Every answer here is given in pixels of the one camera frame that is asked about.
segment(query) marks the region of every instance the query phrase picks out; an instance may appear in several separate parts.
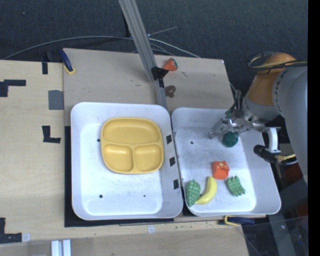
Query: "yellow divided plate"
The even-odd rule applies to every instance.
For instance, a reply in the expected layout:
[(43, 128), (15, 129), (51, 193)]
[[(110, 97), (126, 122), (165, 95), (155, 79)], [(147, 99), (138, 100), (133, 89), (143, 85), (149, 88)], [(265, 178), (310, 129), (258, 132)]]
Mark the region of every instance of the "yellow divided plate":
[(100, 142), (103, 161), (115, 173), (152, 173), (164, 161), (161, 131), (149, 119), (112, 118), (103, 124)]

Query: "orange object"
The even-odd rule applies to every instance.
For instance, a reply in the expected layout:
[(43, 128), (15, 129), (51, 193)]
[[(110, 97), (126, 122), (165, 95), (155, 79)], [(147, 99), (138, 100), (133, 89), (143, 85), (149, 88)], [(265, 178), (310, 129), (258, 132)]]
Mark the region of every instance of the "orange object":
[(176, 71), (178, 69), (178, 64), (173, 58), (170, 58), (164, 64), (163, 69), (169, 71)]
[(229, 170), (226, 161), (214, 161), (212, 163), (212, 175), (217, 180), (224, 180), (227, 178)]
[[(263, 66), (272, 66), (284, 62), (295, 61), (296, 59), (289, 54), (279, 52), (271, 55), (265, 60)], [(272, 86), (283, 68), (259, 71), (247, 92), (250, 101), (258, 105), (273, 106)]]

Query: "wooden surface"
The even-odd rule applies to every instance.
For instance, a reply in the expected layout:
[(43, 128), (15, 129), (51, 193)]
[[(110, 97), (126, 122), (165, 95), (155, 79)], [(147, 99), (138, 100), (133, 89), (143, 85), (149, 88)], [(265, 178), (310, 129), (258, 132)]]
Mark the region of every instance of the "wooden surface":
[[(178, 61), (183, 63), (183, 58), (178, 58)], [(237, 255), (247, 255), (243, 237), (237, 230), (230, 235), (230, 228), (217, 225), (214, 219), (220, 218), (178, 216), (174, 223), (65, 228), (64, 111), (49, 110), (48, 103), (48, 91), (64, 90), (63, 72), (61, 63), (48, 63), (48, 74), (42, 74), (40, 62), (0, 61), (0, 81), (26, 80), (26, 86), (10, 86), (8, 97), (0, 98), (0, 217), (6, 218), (5, 233), (30, 234), (31, 241), (107, 236), (125, 244), (127, 240), (138, 243), (135, 239), (159, 236), (161, 240), (167, 239), (173, 252), (176, 243), (171, 240), (180, 239), (182, 243), (186, 239), (184, 243), (187, 246), (187, 241), (192, 237), (196, 239), (215, 234), (216, 239), (221, 237), (219, 243), (235, 243), (239, 246), (243, 254)], [(222, 98), (232, 102), (230, 88), (225, 88)], [(61, 142), (43, 142), (42, 126), (50, 126), (51, 137), (61, 138)], [(150, 225), (154, 226), (154, 234), (148, 234)], [(92, 243), (102, 243), (103, 239), (92, 240)], [(123, 254), (128, 253), (130, 247), (119, 250)]]
[[(48, 241), (6, 244), (2, 256), (51, 256)], [(211, 228), (71, 240), (73, 256), (249, 256), (241, 229)]]
[[(147, 80), (136, 53), (64, 49), (73, 75), (63, 74), (64, 122), (80, 102), (157, 104), (154, 85)], [(161, 68), (169, 56), (156, 55)], [(168, 111), (181, 107), (229, 109), (234, 103), (225, 65), (221, 59), (174, 57), (176, 71), (164, 78), (164, 86), (175, 86), (174, 97), (166, 97)]]

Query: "black clip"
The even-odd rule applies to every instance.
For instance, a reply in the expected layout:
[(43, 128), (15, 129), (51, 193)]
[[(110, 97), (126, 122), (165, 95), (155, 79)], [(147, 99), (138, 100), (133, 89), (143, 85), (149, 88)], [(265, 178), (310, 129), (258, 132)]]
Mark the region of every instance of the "black clip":
[(157, 79), (163, 79), (165, 75), (169, 72), (169, 70), (154, 66), (153, 68), (151, 68), (151, 72), (153, 75), (153, 79), (157, 80)]

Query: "banana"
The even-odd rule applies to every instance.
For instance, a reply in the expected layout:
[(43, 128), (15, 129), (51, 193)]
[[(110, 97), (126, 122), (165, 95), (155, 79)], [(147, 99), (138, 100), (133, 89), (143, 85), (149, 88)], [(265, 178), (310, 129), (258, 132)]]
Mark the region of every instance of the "banana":
[(195, 201), (195, 204), (205, 205), (205, 204), (209, 203), (211, 201), (211, 199), (214, 198), (216, 192), (217, 192), (217, 182), (212, 176), (209, 176), (206, 181), (205, 192), (202, 196), (200, 196)]

